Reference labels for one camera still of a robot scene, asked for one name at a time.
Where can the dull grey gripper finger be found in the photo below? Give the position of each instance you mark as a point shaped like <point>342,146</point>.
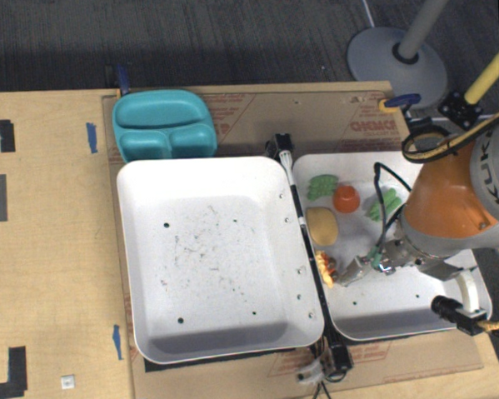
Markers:
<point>355,265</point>
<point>344,279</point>

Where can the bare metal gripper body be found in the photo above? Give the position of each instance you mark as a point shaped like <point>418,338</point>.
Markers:
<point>402,257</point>

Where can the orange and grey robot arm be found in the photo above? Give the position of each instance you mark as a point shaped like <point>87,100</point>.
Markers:
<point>441,201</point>

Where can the orange and yellow pizza slice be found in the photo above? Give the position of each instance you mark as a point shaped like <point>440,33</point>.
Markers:
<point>324,265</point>

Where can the white plastic tray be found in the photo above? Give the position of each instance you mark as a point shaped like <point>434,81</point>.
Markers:
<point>210,255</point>
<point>384,308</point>

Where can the yellow bread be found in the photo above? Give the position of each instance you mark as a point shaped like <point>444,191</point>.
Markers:
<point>322,226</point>

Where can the green grapes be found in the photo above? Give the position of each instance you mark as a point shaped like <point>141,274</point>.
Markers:
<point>321,185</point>
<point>389,201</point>

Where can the orange cup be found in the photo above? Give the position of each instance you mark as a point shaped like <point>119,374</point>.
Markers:
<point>346,198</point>

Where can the thin black and white rod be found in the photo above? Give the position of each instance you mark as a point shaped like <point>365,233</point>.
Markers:
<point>301,217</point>

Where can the brown cardboard board red print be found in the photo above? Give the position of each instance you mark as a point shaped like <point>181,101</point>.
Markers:
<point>311,112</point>

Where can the grey round floor stand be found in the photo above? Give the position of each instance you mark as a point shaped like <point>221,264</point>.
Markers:
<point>384,62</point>

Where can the blue divided plate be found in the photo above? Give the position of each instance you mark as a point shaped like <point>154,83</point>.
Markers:
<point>162,124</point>

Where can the small white square block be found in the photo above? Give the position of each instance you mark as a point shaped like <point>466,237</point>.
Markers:
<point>67,382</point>

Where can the black cylinder on white bracket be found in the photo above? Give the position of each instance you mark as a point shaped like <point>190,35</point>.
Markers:
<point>455,311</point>

